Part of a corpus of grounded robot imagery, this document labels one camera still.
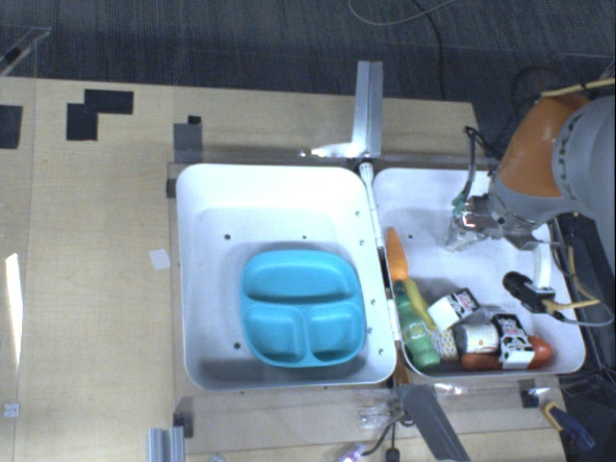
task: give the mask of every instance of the blue plate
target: blue plate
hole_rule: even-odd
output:
[[[337,365],[355,357],[366,340],[357,273],[334,253],[255,255],[242,272],[240,305],[248,347],[270,365]]]

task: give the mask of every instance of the wooden table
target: wooden table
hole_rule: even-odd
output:
[[[99,115],[98,141],[67,141],[66,104],[83,103],[85,89],[132,91],[134,111]],[[134,462],[146,457],[148,428],[170,426],[176,407],[171,278],[169,269],[155,268],[150,251],[170,252],[173,123],[201,116],[208,148],[298,152],[348,141],[352,102],[1,79],[0,104],[24,108],[19,148],[0,150],[0,249],[3,258],[13,252],[20,258],[24,324],[17,376],[3,299],[0,395],[18,401],[20,414],[0,421],[0,460]],[[462,157],[466,124],[475,124],[469,104],[386,99],[383,150]],[[553,378],[538,385],[561,400]],[[502,391],[467,388],[466,395],[442,400],[473,460],[564,460],[557,433],[537,409],[522,408],[514,384]],[[187,447],[197,452],[203,445],[204,453],[187,460],[206,461],[215,451],[227,461],[336,460],[350,442],[370,445],[376,438],[377,431],[358,425],[357,409],[379,392],[203,392],[196,402],[210,413],[210,427]],[[481,397],[487,404],[475,405]],[[320,406],[332,412],[332,405],[338,415],[320,419]],[[403,460],[432,460],[416,428],[399,430],[398,439]],[[382,451],[368,460],[383,460]]]

